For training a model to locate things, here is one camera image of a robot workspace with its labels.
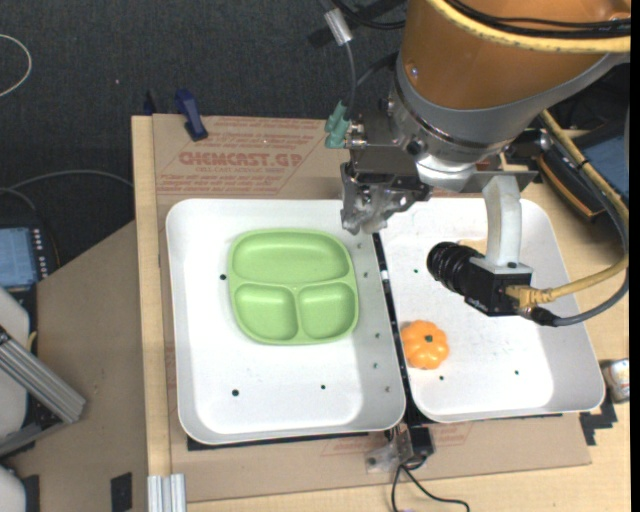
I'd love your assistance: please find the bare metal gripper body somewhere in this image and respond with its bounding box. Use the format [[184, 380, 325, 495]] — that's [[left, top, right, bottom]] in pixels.
[[341, 95, 482, 202]]

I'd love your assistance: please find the orange toy pumpkin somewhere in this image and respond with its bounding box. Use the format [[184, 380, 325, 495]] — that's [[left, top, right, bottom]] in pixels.
[[400, 319, 451, 372]]

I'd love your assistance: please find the thin black and white rod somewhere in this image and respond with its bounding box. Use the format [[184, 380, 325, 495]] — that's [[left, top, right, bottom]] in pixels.
[[372, 232, 417, 427]]

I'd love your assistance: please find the brown cardboard board, red print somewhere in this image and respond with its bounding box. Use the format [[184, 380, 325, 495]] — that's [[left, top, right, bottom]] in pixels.
[[151, 113, 594, 504]]

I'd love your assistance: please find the white plastic tray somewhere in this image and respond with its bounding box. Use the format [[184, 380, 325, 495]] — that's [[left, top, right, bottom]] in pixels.
[[164, 198, 407, 446], [377, 196, 607, 424]]

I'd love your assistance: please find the green divided plate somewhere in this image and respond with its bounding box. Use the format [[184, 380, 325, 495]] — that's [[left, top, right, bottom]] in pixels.
[[227, 228, 361, 347]]

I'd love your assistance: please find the black cylinder on white bracket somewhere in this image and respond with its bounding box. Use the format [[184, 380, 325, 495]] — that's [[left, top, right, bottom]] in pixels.
[[426, 175, 535, 318]]

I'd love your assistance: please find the black block with thin wires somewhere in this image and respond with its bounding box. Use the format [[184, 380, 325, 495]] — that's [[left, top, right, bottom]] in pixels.
[[410, 425, 436, 458]]

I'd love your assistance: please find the small silver can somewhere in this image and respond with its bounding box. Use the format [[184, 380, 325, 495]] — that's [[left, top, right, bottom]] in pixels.
[[599, 358, 631, 404]]

